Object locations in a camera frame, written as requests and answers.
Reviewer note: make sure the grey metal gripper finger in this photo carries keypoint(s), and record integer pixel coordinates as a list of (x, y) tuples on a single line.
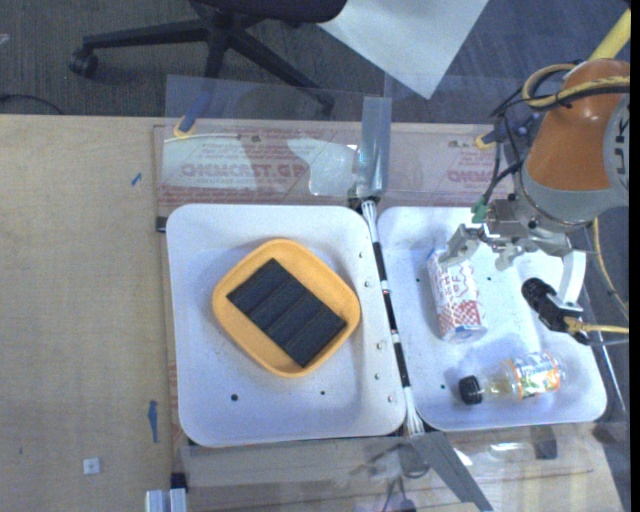
[(462, 242), (507, 252)]

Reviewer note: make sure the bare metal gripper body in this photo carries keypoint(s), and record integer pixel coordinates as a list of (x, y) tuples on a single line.
[(507, 220)]

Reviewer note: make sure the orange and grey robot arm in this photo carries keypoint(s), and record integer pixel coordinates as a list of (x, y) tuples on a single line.
[(570, 145)]

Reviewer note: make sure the white and red can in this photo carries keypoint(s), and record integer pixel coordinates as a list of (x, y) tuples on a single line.
[(457, 300)]

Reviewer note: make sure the thin black and white rod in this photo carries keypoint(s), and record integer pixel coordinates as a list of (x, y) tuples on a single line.
[(387, 300)]

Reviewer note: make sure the clear plastic bottle black cap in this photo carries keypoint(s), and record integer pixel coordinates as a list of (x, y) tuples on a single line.
[(525, 377)]

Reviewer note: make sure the orange plate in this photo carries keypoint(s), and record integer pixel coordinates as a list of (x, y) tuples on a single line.
[(305, 265)]

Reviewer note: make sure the white plastic tray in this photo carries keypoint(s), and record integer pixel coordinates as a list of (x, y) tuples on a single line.
[(505, 415), (210, 400)]

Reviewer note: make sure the black ridged rectangular block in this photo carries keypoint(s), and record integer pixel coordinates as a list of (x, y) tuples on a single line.
[(287, 312)]

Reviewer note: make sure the brown cardboard board red print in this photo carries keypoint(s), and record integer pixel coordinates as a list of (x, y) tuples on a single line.
[(280, 172)]

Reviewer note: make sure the black cylinder on white bracket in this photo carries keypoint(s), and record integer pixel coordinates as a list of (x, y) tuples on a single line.
[(547, 302)]

